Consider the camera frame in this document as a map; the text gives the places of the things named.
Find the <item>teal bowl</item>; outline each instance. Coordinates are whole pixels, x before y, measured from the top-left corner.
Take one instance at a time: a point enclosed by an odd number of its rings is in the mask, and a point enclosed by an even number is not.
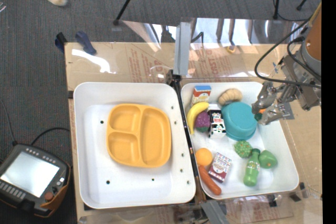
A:
[[[242,102],[233,102],[221,109],[226,135],[234,140],[250,139],[257,128],[252,107]]]

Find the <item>gray carpet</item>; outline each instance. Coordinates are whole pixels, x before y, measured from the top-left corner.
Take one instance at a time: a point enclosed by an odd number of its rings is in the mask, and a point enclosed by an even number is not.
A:
[[[321,0],[280,0],[279,19],[301,20]],[[69,0],[65,7],[46,0],[0,0],[0,98],[19,143],[29,144],[51,127],[69,128],[64,54],[55,46],[62,32],[68,41],[82,30],[91,41],[134,41],[134,35],[112,31],[125,0]],[[177,26],[181,17],[272,19],[274,0],[131,0],[121,19]],[[35,144],[72,164],[69,132],[54,130]],[[9,126],[0,106],[0,159],[12,148]],[[76,223],[73,185],[48,219],[29,216],[0,202],[1,224]]]

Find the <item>toy food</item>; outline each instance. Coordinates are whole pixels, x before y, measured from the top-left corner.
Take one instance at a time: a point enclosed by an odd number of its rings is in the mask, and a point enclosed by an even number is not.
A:
[[[257,184],[257,178],[260,171],[259,154],[260,150],[253,148],[252,157],[248,160],[246,165],[243,182],[248,187],[253,187]]]
[[[235,152],[241,158],[248,158],[252,152],[252,146],[246,140],[238,141],[235,144]]]
[[[210,117],[210,131],[209,137],[222,138],[226,134],[224,120],[222,119],[222,112],[220,110],[208,110]]]
[[[213,194],[220,195],[222,193],[222,189],[211,179],[208,171],[203,165],[200,165],[198,167],[198,172],[200,173],[201,180],[211,190]]]
[[[257,114],[254,115],[256,121],[260,121],[263,117],[262,114],[266,111],[266,109],[260,109]]]
[[[274,167],[278,161],[270,151],[264,150],[259,155],[260,166],[265,169]]]
[[[194,134],[194,124],[195,120],[198,114],[200,114],[202,111],[206,110],[209,107],[208,102],[200,102],[194,104],[187,114],[187,124],[189,127],[190,134]]]
[[[230,165],[231,159],[217,152],[208,173],[214,180],[222,183],[225,180]]]
[[[195,86],[193,96],[191,98],[191,106],[199,102],[208,102],[211,93],[211,87],[209,85]]]
[[[197,164],[203,166],[209,165],[213,159],[211,151],[204,147],[196,151],[195,157]]]
[[[201,133],[205,133],[209,130],[210,124],[210,117],[206,111],[202,111],[197,115],[195,120],[196,130],[200,131]]]
[[[228,101],[241,101],[243,94],[238,89],[228,89],[218,98],[220,105],[225,105]]]

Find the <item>toy orange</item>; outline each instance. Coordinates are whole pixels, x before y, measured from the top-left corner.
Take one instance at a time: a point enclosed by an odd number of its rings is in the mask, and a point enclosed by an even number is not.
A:
[[[212,153],[205,147],[200,148],[195,153],[196,162],[198,165],[207,166],[212,162]]]

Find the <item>green bottle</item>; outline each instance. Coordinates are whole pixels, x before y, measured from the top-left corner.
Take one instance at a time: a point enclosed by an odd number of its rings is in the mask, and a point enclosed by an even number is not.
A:
[[[253,187],[257,184],[257,177],[260,171],[259,162],[260,150],[253,148],[252,157],[248,160],[245,169],[244,184],[249,187]]]

